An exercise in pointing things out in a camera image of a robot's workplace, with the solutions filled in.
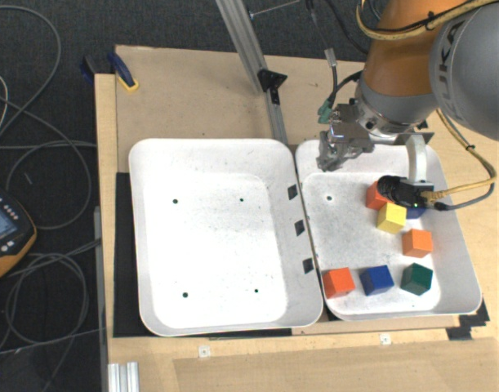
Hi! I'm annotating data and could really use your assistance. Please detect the black cylinder on white bracket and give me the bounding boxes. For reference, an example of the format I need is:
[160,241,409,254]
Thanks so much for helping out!
[376,132,436,211]

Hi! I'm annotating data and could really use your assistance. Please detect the yellow cube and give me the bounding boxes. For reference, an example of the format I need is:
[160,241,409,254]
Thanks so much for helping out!
[376,202,408,235]

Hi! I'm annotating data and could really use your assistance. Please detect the red cube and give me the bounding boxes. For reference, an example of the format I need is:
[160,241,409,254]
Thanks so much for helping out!
[365,180,392,212]
[322,266,357,300]

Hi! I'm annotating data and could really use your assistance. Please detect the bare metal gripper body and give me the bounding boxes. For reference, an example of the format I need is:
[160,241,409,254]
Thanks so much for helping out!
[327,100,402,155]

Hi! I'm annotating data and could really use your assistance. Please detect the orange cube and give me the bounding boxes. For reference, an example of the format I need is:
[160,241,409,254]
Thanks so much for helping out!
[401,228,434,260]

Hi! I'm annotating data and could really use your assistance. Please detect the white plastic tray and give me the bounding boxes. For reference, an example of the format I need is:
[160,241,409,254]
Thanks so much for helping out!
[128,137,325,337]
[294,138,483,323]

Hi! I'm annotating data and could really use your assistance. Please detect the brown cardboard board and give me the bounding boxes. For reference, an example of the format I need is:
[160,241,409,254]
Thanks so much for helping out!
[114,45,499,338]

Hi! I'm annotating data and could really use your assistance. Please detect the green cube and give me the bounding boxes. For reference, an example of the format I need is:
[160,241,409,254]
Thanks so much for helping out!
[399,261,434,296]

